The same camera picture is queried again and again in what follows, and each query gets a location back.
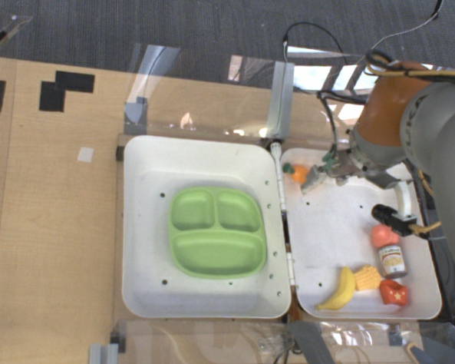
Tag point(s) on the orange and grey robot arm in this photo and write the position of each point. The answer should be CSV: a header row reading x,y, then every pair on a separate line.
x,y
427,124

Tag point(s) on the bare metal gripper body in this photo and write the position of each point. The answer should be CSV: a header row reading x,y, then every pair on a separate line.
x,y
347,166

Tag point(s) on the yellow toy corn piece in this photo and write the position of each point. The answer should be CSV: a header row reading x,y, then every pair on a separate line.
x,y
367,278

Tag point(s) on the small labelled can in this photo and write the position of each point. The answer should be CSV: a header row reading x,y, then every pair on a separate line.
x,y
392,261

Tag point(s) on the white plastic tray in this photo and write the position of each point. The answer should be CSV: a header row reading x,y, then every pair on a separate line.
x,y
331,237
148,226

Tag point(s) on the red carton with yellow star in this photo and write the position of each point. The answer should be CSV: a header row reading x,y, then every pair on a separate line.
x,y
394,293

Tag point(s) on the orange toy carrot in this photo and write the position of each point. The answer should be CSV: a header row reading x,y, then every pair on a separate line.
x,y
300,174

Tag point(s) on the thin black and white rod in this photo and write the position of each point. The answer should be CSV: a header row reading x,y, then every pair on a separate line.
x,y
281,188

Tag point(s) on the green divided plate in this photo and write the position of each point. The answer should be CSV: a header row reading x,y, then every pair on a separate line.
x,y
215,249

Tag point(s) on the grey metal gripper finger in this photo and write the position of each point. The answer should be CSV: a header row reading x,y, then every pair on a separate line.
x,y
313,180

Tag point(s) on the salmon pink toy food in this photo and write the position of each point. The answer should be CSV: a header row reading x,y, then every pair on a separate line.
x,y
383,235

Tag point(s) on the yellow banana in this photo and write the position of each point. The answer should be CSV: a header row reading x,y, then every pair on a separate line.
x,y
344,292

